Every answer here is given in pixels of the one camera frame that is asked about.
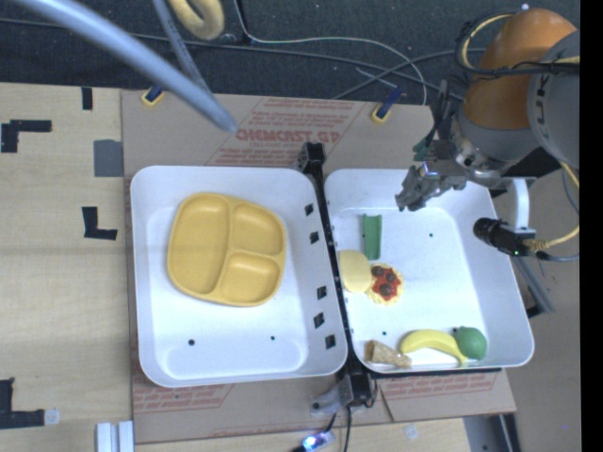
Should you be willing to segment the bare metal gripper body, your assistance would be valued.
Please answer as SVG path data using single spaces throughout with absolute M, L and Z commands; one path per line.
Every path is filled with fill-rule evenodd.
M 422 162 L 422 177 L 438 192 L 462 190 L 468 182 L 493 188 L 500 180 L 500 165 L 468 141 L 434 140 Z

